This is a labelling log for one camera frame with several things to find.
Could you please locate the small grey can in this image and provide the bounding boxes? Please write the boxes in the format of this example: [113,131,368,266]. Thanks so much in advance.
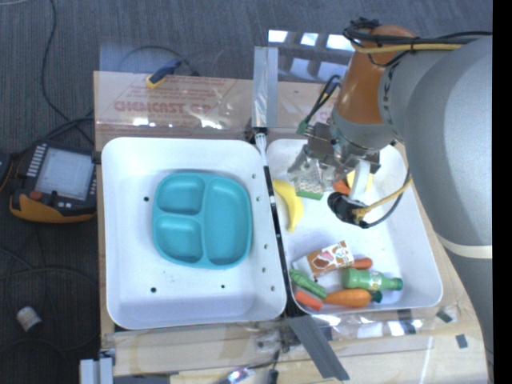
[15,306,43,333]

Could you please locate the brown cardboard board red print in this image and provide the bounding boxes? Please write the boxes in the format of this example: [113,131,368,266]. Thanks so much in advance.
[93,70,483,380]

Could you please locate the white and brown carton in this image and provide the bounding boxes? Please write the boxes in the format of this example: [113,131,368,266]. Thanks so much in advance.
[305,240,356,278]

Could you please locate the green bean pods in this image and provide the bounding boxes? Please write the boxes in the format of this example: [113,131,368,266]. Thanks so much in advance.
[288,268,329,300]

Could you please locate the green bottle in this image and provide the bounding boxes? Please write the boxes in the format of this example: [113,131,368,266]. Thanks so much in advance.
[341,266,405,293]

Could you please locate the yellow round toy food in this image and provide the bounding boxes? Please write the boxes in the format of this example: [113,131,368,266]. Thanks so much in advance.
[345,170,375,192]

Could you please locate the black cylinder on white bracket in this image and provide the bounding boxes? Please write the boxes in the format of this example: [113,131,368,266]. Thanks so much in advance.
[326,159,372,226]

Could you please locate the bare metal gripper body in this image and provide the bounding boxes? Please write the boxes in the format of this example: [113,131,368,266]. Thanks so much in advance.
[302,121,382,176]

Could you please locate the small patterned carton green base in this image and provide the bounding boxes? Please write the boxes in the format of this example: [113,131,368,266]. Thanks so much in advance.
[294,165,326,202]

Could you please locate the yellow banana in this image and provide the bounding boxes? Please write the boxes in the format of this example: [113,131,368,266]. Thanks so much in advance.
[272,178,305,233]

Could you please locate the blue divided plate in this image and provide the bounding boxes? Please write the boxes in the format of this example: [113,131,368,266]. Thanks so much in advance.
[151,171,254,271]

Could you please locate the large orange carrot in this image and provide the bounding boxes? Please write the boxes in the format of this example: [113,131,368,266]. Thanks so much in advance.
[322,287,384,309]

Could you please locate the white plastic tray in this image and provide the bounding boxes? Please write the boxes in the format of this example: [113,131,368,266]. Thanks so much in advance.
[265,138,445,317]
[100,135,289,331]

